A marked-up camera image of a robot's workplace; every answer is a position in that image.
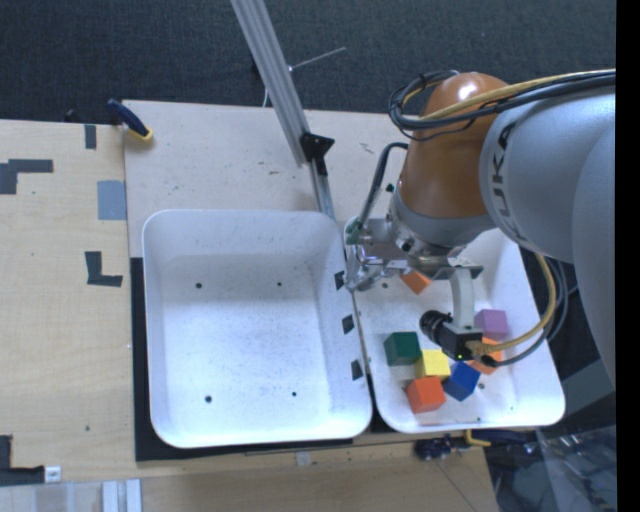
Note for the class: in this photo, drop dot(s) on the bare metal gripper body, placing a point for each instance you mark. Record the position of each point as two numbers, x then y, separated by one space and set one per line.
387 245

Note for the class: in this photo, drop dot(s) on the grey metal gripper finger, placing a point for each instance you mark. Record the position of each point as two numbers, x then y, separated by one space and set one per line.
376 276
354 277

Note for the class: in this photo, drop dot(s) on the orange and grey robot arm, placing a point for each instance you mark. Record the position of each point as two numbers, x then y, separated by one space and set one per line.
540 180

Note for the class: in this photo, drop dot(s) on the orange cube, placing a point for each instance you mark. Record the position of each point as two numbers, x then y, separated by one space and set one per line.
492 362
425 394
416 282

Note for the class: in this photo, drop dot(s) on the thin black and white rod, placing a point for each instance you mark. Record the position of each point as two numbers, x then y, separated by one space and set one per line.
361 335

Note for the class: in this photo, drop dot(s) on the green cube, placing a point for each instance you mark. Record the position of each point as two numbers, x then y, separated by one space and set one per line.
401 347

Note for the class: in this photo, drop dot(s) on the yellow cube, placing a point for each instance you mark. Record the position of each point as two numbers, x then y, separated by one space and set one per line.
433 364

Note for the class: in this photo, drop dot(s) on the white plastic tray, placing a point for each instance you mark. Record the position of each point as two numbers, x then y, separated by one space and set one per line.
250 340
520 400

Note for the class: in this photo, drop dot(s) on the purple cube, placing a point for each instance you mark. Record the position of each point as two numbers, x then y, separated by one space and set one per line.
492 322

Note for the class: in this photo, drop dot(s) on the blue cube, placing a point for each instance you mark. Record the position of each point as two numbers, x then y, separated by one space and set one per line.
462 382

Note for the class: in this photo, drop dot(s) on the pale wood board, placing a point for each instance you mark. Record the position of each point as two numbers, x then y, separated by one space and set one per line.
225 160

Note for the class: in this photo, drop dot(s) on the black cylinder on white bracket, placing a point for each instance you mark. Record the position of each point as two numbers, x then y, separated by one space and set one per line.
450 335

